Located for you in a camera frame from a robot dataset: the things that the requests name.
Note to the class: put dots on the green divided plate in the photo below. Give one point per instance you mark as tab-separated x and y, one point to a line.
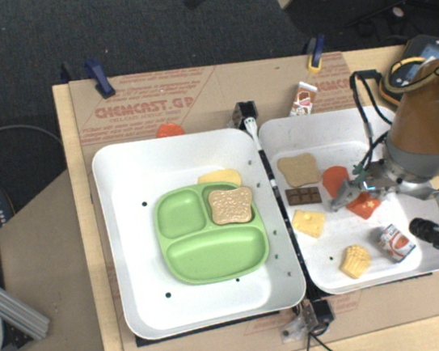
215	253

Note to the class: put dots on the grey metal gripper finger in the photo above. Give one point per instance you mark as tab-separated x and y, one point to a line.
345	194

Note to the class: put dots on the white plastic tray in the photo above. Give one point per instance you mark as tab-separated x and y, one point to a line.
340	132
137	224

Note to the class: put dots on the speckled tan bread slice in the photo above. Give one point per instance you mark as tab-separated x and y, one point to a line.
231	205

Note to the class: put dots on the thin black and white rod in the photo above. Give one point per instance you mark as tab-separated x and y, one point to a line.
274	187

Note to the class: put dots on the black cylinder on white bracket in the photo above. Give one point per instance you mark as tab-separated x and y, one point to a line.
430	230

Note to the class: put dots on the brown cardboard board red print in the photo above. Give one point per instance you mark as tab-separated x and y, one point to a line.
192	105

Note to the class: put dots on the yellow cheese wedge with holes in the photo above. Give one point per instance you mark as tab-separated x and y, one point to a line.
309	222

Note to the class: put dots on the yellow french fries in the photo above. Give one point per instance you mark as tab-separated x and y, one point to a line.
355	261

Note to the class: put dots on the yellow cheese slice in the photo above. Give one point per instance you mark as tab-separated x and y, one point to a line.
220	178

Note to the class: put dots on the red piece with yellow star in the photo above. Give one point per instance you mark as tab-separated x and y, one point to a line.
365	206

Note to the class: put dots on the orange-red round flat piece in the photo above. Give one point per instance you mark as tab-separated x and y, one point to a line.
170	130

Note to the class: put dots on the white and brown carton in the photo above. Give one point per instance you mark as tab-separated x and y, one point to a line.
303	98

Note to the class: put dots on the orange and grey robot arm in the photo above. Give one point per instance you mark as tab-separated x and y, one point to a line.
421	128

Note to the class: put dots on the red and white can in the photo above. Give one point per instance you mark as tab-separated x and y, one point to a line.
396	243

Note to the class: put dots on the plain tan bread slice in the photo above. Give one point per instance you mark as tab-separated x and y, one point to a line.
298	169

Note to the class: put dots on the brown chocolate bar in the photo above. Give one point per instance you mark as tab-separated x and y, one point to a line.
303	195

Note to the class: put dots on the orange-red rounded flat piece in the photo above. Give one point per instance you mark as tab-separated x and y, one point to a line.
334	180

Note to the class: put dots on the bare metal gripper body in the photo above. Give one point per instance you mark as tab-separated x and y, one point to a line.
383	178

